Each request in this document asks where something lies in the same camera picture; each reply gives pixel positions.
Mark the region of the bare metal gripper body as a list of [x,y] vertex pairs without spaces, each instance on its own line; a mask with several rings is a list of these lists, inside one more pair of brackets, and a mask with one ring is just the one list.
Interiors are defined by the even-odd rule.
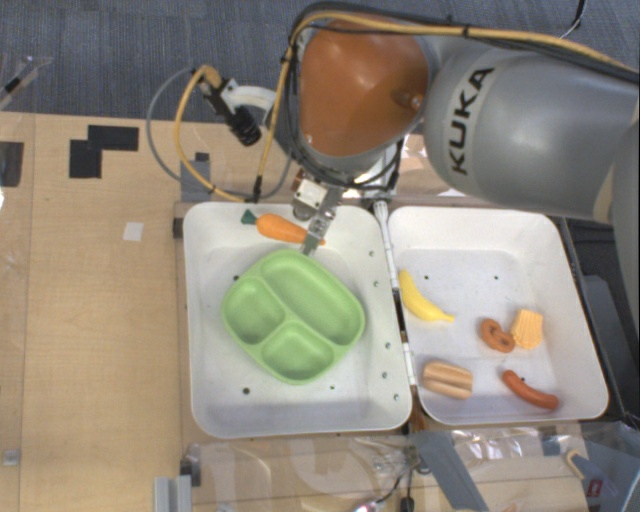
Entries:
[[316,215],[334,216],[345,191],[344,187],[320,182],[299,170],[292,183],[293,215],[300,221],[309,221]]

